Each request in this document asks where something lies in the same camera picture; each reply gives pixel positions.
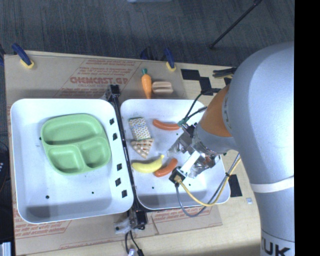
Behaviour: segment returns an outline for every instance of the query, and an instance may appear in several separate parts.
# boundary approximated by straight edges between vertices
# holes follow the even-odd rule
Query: cardboard
[[[5,80],[10,155],[12,155],[10,108],[23,98],[86,98],[103,96],[109,84],[118,84],[120,101],[143,99],[140,88],[142,68],[148,68],[153,81],[168,81],[174,93],[166,98],[185,99],[181,72],[171,72],[165,62],[81,56],[60,53],[26,51],[34,61],[33,69],[20,64],[19,56],[6,55]],[[126,213],[73,219],[45,224],[25,222],[17,210],[15,174],[11,168],[14,235],[16,255],[77,248],[122,241],[125,235],[116,233],[114,223],[123,221]],[[187,209],[196,213],[200,207]],[[189,218],[181,209],[148,212],[145,230],[135,230],[136,237],[160,236],[194,229],[222,225],[217,206],[208,207],[198,217]]]

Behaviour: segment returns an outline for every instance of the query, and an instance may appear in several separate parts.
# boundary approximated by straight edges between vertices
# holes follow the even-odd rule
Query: black hole
[[[128,195],[128,194],[127,194],[127,191],[126,191],[126,190],[123,190],[123,191],[122,191],[122,198],[125,198],[127,195]]]
[[[116,180],[115,180],[115,186],[117,187],[117,186],[119,186],[121,184],[121,179],[120,178],[117,178]]]

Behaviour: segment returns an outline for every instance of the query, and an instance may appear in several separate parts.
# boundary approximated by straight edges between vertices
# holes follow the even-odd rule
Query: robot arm
[[[294,43],[246,59],[209,104],[191,145],[211,159],[239,152],[259,209],[260,255],[294,256]]]

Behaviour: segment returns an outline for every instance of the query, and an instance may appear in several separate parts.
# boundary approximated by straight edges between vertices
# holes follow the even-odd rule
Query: green divided tray
[[[50,164],[60,174],[93,171],[111,159],[106,132],[90,114],[69,114],[49,119],[41,128],[41,141]]]

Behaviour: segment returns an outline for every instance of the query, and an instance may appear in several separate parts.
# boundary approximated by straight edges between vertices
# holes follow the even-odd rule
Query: toy banana
[[[150,162],[150,163],[143,163],[143,162],[134,162],[132,163],[132,167],[140,173],[149,174],[153,173],[156,170],[159,170],[162,166],[162,159],[165,156],[162,154],[157,160]]]

